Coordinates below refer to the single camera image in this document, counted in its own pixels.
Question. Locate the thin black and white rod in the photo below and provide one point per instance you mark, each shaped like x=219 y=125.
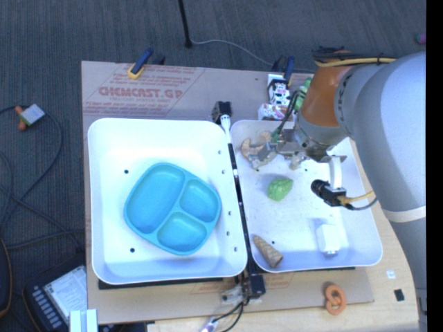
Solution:
x=239 y=189

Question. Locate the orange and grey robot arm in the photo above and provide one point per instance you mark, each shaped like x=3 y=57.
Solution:
x=384 y=116

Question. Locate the brown cardboard board, red print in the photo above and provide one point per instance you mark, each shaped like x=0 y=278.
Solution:
x=145 y=95

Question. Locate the black cylinder on white bracket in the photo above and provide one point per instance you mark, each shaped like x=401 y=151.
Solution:
x=326 y=190

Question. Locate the orange toy sausage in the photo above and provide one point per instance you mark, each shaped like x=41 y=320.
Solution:
x=21 y=126

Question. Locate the small green and pink toy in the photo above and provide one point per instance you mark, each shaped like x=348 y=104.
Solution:
x=420 y=38

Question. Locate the green toy lettuce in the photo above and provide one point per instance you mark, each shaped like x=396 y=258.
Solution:
x=279 y=189

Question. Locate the blue divided plate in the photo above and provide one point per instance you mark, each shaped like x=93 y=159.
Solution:
x=162 y=199

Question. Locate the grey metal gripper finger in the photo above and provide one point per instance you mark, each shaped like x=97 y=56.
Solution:
x=296 y=161
x=260 y=156

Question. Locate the white plastic tray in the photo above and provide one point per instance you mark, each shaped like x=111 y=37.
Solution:
x=110 y=220
x=294 y=227

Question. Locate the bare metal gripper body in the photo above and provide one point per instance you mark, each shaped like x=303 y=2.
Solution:
x=297 y=146

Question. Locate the orange toy pretzel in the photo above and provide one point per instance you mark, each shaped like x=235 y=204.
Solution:
x=335 y=299

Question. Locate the white and brown carton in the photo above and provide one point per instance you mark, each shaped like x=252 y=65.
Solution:
x=273 y=112

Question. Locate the tan toy ice cream cone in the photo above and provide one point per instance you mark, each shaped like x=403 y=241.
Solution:
x=268 y=252

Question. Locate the cow print milk carton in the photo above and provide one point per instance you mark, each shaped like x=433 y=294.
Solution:
x=279 y=91

